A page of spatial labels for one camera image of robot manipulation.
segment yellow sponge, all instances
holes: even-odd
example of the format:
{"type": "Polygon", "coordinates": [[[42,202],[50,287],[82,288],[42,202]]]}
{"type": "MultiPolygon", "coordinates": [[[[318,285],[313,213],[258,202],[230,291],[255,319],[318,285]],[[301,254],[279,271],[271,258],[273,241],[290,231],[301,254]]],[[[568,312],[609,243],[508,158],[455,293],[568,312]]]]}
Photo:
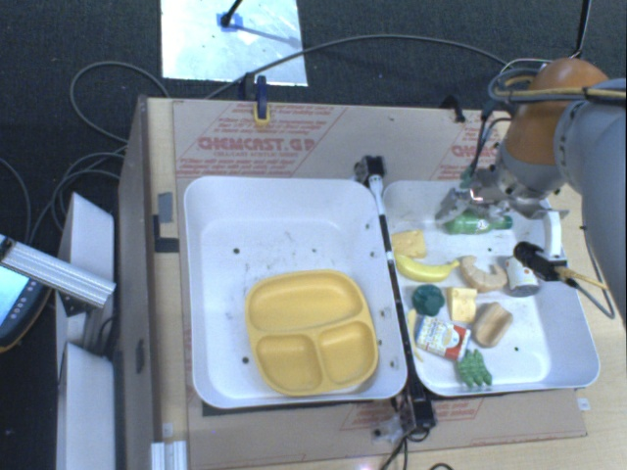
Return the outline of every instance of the yellow sponge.
{"type": "Polygon", "coordinates": [[[392,235],[392,250],[409,258],[424,258],[427,248],[424,244],[422,230],[409,230],[392,235]]]}
{"type": "Polygon", "coordinates": [[[447,308],[451,320],[471,323],[477,313],[477,290],[466,287],[447,288],[447,308]]]}

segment green bottle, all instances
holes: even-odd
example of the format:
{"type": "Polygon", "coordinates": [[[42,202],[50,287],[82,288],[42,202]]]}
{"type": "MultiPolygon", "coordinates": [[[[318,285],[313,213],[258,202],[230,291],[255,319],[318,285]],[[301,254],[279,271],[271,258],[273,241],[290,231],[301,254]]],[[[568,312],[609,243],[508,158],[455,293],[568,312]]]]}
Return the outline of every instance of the green bottle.
{"type": "Polygon", "coordinates": [[[512,225],[513,221],[509,215],[490,220],[487,217],[478,216],[471,210],[464,211],[455,219],[444,223],[444,227],[452,235],[459,233],[476,235],[477,233],[486,233],[491,230],[509,230],[512,225]]]}

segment green toy vegetable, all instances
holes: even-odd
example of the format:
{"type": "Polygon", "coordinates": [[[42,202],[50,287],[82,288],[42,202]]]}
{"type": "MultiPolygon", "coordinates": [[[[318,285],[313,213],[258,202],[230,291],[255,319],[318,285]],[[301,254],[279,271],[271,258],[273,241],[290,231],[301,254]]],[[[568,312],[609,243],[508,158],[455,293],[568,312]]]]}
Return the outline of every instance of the green toy vegetable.
{"type": "Polygon", "coordinates": [[[444,295],[437,286],[425,284],[419,286],[411,296],[411,303],[421,315],[434,317],[444,306],[444,295]]]}
{"type": "Polygon", "coordinates": [[[466,351],[466,355],[458,362],[458,373],[462,381],[472,387],[473,384],[481,386],[492,385],[492,374],[486,369],[483,355],[479,350],[474,352],[466,351]]]}

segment yellow divided plate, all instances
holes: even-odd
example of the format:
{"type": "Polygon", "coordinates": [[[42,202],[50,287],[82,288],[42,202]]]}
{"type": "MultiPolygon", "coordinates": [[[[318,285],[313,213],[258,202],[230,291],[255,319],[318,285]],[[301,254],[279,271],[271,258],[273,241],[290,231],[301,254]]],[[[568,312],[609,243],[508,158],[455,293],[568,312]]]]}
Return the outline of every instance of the yellow divided plate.
{"type": "Polygon", "coordinates": [[[262,376],[286,396],[352,387],[377,365],[368,305],[355,281],[339,271],[262,280],[246,297],[246,326],[262,376]]]}

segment can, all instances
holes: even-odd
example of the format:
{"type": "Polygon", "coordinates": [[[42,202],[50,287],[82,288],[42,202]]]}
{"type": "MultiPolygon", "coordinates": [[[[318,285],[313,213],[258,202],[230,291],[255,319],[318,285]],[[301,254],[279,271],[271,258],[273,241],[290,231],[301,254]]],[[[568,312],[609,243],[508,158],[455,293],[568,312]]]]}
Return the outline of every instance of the can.
{"type": "Polygon", "coordinates": [[[462,360],[470,330],[435,317],[422,317],[415,332],[416,345],[450,360],[462,360]]]}
{"type": "Polygon", "coordinates": [[[531,268],[522,264],[517,258],[506,261],[507,281],[512,296],[524,298],[533,296],[540,291],[538,278],[531,268]]]}

